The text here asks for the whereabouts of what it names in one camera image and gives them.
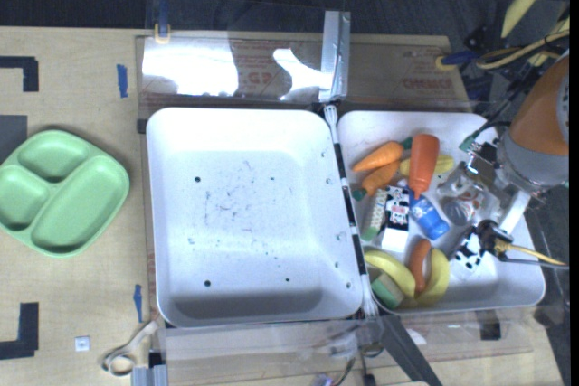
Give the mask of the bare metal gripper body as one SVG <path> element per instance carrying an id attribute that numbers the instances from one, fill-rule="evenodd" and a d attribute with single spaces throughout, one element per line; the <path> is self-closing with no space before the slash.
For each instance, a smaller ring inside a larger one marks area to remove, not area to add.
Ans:
<path id="1" fill-rule="evenodd" d="M 539 186 L 516 169 L 498 140 L 472 141 L 464 151 L 469 156 L 467 176 L 484 187 L 494 213 L 508 213 L 516 207 L 525 210 L 532 199 L 538 198 Z"/>

